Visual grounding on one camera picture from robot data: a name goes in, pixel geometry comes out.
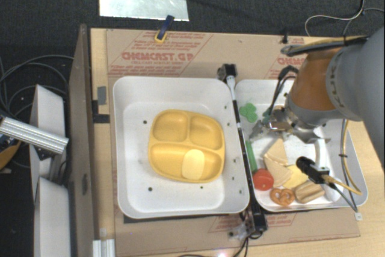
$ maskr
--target red tomato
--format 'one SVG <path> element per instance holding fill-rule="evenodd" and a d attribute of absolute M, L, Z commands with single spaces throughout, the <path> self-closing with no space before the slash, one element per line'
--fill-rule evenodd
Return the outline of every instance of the red tomato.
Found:
<path fill-rule="evenodd" d="M 267 191 L 273 187 L 274 178 L 267 169 L 258 169 L 253 175 L 254 187 L 260 191 Z"/>

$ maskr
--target yellow divided plate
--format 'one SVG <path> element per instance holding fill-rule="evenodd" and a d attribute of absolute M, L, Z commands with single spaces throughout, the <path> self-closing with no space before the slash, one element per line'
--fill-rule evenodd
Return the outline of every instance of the yellow divided plate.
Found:
<path fill-rule="evenodd" d="M 206 115 L 163 111 L 152 123 L 149 161 L 155 172 L 173 180 L 213 181 L 224 165 L 222 127 Z"/>

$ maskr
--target black carpet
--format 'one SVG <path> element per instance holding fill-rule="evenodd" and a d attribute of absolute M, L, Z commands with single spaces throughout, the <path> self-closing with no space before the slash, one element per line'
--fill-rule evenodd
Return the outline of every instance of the black carpet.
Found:
<path fill-rule="evenodd" d="M 159 21 L 99 16 L 99 0 L 0 0 L 0 57 L 5 69 L 45 54 L 73 55 L 79 25 L 89 27 L 157 29 Z M 189 22 L 175 22 L 173 30 L 227 33 L 305 35 L 304 22 L 315 14 L 351 17 L 360 0 L 187 0 Z M 384 0 L 366 0 L 365 7 L 384 9 Z M 339 36 L 346 22 L 312 20 L 314 36 Z M 348 34 L 371 34 L 384 25 L 384 15 L 367 12 L 355 20 Z M 69 63 L 51 60 L 69 75 Z M 7 80 L 9 95 L 33 83 L 62 87 L 45 70 L 26 69 Z M 14 111 L 33 93 L 15 100 Z M 28 121 L 28 113 L 20 114 Z M 16 160 L 28 164 L 25 150 Z M 0 256 L 32 256 L 33 205 L 29 170 L 10 163 L 9 175 L 0 174 Z"/>

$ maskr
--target pretzel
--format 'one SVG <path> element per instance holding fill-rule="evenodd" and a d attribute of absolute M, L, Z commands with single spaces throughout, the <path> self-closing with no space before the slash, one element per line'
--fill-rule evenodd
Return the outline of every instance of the pretzel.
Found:
<path fill-rule="evenodd" d="M 274 188 L 270 191 L 270 198 L 273 202 L 280 206 L 288 206 L 290 205 L 295 197 L 294 192 L 285 188 L 281 190 L 280 188 Z"/>

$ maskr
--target white tray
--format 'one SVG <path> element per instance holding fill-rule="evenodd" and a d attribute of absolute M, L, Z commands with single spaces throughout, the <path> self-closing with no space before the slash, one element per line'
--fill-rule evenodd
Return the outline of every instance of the white tray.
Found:
<path fill-rule="evenodd" d="M 132 218 L 230 214 L 249 203 L 247 178 L 230 90 L 216 79 L 127 76 L 114 85 L 119 207 Z M 221 176 L 205 184 L 164 178 L 147 158 L 150 129 L 161 111 L 205 114 L 222 126 Z"/>
<path fill-rule="evenodd" d="M 262 119 L 262 113 L 270 106 L 273 98 L 273 93 L 276 88 L 277 81 L 272 80 L 242 80 L 236 85 L 236 97 L 238 106 L 241 108 L 247 103 L 252 103 L 257 108 L 258 119 Z M 287 81 L 285 87 L 278 97 L 276 105 L 284 105 L 285 97 L 284 93 L 288 93 L 291 89 L 293 82 Z M 321 148 L 324 154 L 324 162 L 327 167 L 330 168 L 330 174 L 339 179 L 343 179 L 342 168 L 340 164 L 340 130 L 341 120 L 331 120 L 324 128 L 316 129 L 316 134 L 323 138 L 330 138 L 331 141 Z M 250 123 L 245 117 L 241 116 L 241 125 L 244 130 L 244 136 L 247 140 L 251 134 L 251 130 L 255 123 Z M 253 152 L 256 158 L 258 168 L 265 167 L 263 163 L 263 155 L 274 144 L 276 136 L 271 134 L 265 138 L 253 143 Z M 361 189 L 362 195 L 354 195 L 354 200 L 357 206 L 360 206 L 366 202 L 368 198 L 368 189 L 361 171 L 360 164 L 357 159 L 356 151 L 348 134 L 346 139 L 346 152 L 348 154 L 348 164 L 351 171 L 354 182 Z M 288 157 L 288 164 L 295 164 L 295 161 L 299 156 L 306 156 L 316 161 L 316 150 L 314 144 L 304 144 L 296 136 L 291 136 L 284 143 L 286 155 Z M 326 197 L 317 198 L 307 204 L 302 204 L 294 201 L 289 207 L 282 207 L 277 205 L 270 199 L 270 191 L 254 190 L 256 199 L 259 204 L 266 210 L 272 212 L 282 211 L 301 211 L 310 209 L 324 209 L 324 208 L 340 208 L 348 206 L 343 198 L 340 198 L 337 202 L 331 202 Z M 344 189 L 344 194 L 348 196 L 348 192 Z"/>

